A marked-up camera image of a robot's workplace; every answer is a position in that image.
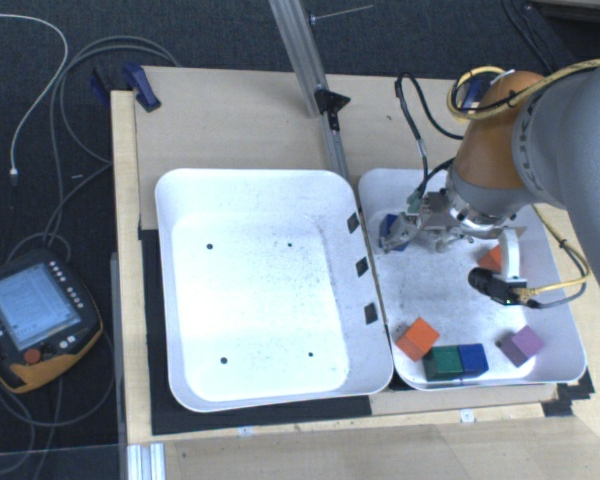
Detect purple cube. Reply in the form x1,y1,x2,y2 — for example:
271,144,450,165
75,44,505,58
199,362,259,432
496,324,546,369

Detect orange cube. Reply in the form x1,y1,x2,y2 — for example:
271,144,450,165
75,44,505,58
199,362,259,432
477,245,504,272
395,316,441,363

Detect pale wood board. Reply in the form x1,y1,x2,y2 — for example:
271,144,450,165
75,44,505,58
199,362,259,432
132,65,561,418

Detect black cylinder on white bracket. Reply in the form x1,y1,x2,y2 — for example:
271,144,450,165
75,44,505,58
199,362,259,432
467,228,529,307

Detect white plastic tray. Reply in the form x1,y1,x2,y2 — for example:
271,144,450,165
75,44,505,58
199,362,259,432
154,167,396,413
357,167,589,392

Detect blue cube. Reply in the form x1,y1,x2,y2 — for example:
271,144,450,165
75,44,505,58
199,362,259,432
457,343,490,379
378,213,404,250

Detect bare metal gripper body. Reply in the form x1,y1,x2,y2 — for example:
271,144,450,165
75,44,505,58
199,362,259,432
417,191,519,254

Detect green cube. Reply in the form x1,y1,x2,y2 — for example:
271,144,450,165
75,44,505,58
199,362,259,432
422,345,465,383

